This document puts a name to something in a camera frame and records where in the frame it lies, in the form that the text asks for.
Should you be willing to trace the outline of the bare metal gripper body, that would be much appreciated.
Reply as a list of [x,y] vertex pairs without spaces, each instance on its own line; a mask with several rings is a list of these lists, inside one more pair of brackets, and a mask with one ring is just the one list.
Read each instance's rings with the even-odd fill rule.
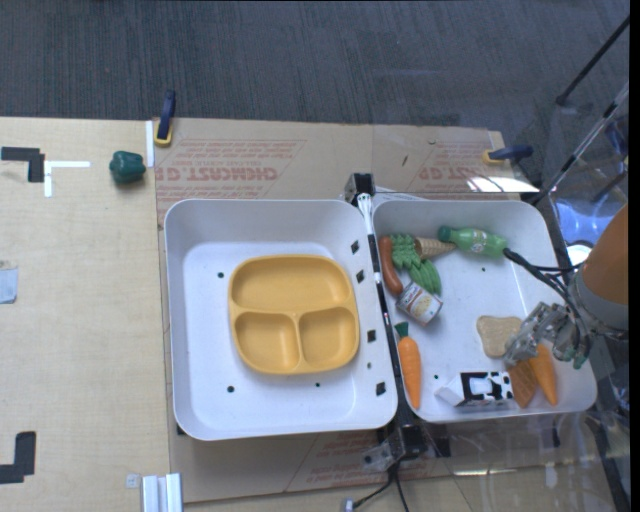
[[524,320],[521,332],[528,339],[551,344],[551,353],[559,361],[586,361],[591,340],[585,322],[566,305],[540,302]]

